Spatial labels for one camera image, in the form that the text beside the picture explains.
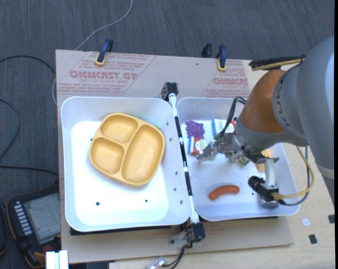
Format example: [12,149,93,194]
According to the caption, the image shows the white and blue carton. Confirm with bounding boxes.
[211,118,237,140]

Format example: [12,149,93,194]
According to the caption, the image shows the yellow divided plate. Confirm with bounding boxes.
[88,112,166,187]

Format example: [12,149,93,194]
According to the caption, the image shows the white plastic tray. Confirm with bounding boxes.
[176,96,301,222]
[60,96,193,233]

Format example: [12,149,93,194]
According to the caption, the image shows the black block with thin wires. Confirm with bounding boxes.
[169,222,207,249]
[160,81,179,101]

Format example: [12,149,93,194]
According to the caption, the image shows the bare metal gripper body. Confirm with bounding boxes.
[216,132,264,163]

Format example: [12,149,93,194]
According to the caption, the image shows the red and white packet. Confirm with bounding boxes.
[187,136,211,156]

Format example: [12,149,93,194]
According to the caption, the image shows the purple grapes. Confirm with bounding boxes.
[184,119,206,140]

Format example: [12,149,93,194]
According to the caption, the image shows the orange sausage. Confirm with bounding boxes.
[208,184,240,201]

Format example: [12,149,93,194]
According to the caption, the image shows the thin black and white rod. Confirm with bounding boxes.
[168,93,201,224]

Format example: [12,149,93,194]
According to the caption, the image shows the yellow toy food piece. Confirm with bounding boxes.
[256,148,272,171]

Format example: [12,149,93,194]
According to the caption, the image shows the black cylinder on white bracket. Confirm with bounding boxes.
[247,157,280,203]

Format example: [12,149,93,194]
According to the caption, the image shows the brown cardboard board red print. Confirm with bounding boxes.
[55,49,294,265]

